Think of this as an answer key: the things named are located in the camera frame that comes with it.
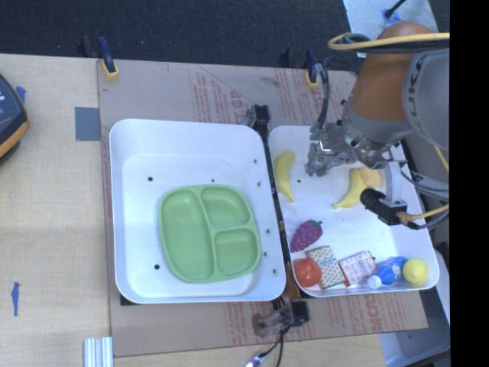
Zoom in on pink and white carton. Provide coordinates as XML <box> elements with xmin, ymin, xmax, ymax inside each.
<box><xmin>337</xmin><ymin>249</ymin><xmax>378</xmax><ymax>287</ymax></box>

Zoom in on yellow lemon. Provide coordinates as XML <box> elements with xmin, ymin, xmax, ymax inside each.
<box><xmin>402</xmin><ymin>257</ymin><xmax>430</xmax><ymax>287</ymax></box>

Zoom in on blue bottle with white cap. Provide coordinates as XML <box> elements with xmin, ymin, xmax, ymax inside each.
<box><xmin>367</xmin><ymin>255</ymin><xmax>410</xmax><ymax>291</ymax></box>

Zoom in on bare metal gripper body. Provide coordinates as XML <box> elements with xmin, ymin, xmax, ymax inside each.
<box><xmin>316</xmin><ymin>122</ymin><xmax>407</xmax><ymax>170</ymax></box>

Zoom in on red tomato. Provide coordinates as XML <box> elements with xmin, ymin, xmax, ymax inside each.
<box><xmin>293</xmin><ymin>257</ymin><xmax>323</xmax><ymax>288</ymax></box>

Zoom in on white plastic tray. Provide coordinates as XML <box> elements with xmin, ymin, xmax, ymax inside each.
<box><xmin>108</xmin><ymin>119</ymin><xmax>287</xmax><ymax>305</ymax></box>
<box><xmin>267</xmin><ymin>125</ymin><xmax>441</xmax><ymax>299</ymax></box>

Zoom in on brown cardboard board, red print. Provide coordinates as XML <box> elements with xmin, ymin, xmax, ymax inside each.
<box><xmin>96</xmin><ymin>58</ymin><xmax>429</xmax><ymax>358</ymax></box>

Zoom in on green divided plate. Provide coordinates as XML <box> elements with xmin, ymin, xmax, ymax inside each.
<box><xmin>157</xmin><ymin>183</ymin><xmax>263</xmax><ymax>284</ymax></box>

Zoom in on yellow banana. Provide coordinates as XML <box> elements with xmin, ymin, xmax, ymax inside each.
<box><xmin>274</xmin><ymin>151</ymin><xmax>298</xmax><ymax>203</ymax></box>
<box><xmin>332</xmin><ymin>167</ymin><xmax>368</xmax><ymax>210</ymax></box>

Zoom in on thin black rod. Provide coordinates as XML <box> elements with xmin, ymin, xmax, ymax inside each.
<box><xmin>256</xmin><ymin>122</ymin><xmax>294</xmax><ymax>287</ymax></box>

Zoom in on white carton with orange print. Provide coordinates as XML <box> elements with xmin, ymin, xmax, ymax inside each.
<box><xmin>305</xmin><ymin>245</ymin><xmax>347</xmax><ymax>291</ymax></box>

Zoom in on purple grapes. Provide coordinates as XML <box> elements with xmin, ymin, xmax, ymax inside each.
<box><xmin>289</xmin><ymin>219</ymin><xmax>324</xmax><ymax>254</ymax></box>

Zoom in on black cylinder on white bracket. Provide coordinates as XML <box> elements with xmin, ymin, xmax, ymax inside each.
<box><xmin>359</xmin><ymin>161</ymin><xmax>410</xmax><ymax>227</ymax></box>

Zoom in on black block with wires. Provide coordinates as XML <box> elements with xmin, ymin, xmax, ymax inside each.
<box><xmin>245</xmin><ymin>104</ymin><xmax>272</xmax><ymax>130</ymax></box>
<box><xmin>289</xmin><ymin>300</ymin><xmax>310</xmax><ymax>326</ymax></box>

